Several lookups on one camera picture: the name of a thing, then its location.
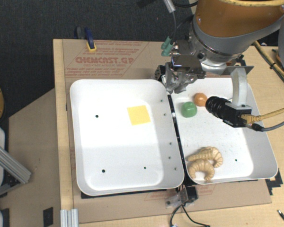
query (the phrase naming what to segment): orange ball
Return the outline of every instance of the orange ball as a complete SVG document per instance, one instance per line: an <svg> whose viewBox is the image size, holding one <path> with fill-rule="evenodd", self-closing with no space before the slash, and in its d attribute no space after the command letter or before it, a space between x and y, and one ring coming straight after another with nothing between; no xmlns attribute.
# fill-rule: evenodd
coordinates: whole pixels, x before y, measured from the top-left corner
<svg viewBox="0 0 284 227"><path fill-rule="evenodd" d="M205 107L207 96L204 93L196 93L194 95L194 103L199 107Z"/></svg>

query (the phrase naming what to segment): black carpet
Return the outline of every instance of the black carpet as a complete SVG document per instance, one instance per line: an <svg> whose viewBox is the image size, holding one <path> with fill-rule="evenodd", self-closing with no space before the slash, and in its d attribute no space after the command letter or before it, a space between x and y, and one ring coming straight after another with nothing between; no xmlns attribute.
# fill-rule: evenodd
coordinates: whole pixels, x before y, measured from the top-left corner
<svg viewBox="0 0 284 227"><path fill-rule="evenodd" d="M188 0L173 0L187 4ZM177 21L191 15L178 9ZM164 41L173 21L162 0L0 0L0 86L9 117L52 88L53 39L76 26L95 39ZM179 29L184 38L188 25Z"/></svg>

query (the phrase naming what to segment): green ball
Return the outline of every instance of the green ball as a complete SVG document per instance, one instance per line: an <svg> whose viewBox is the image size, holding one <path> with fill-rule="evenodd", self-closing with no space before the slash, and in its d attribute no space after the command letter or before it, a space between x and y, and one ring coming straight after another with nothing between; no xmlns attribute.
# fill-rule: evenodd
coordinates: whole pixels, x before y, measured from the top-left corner
<svg viewBox="0 0 284 227"><path fill-rule="evenodd" d="M197 114L197 106L193 102L186 102L182 105L181 113L185 118L193 117Z"/></svg>

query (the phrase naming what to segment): yellow sticky note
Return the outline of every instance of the yellow sticky note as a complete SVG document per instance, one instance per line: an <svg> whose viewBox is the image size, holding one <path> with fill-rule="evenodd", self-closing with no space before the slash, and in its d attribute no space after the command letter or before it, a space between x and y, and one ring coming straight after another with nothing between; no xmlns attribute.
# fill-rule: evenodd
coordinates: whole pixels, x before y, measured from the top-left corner
<svg viewBox="0 0 284 227"><path fill-rule="evenodd" d="M145 105L127 108L132 125L149 123L151 121Z"/></svg>

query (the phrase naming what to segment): black pen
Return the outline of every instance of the black pen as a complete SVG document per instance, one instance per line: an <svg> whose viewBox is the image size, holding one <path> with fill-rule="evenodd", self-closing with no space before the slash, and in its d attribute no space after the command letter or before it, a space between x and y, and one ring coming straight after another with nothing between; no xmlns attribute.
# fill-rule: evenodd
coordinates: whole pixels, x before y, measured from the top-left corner
<svg viewBox="0 0 284 227"><path fill-rule="evenodd" d="M281 218L284 220L284 214L280 210L278 210L278 213L281 216Z"/></svg>

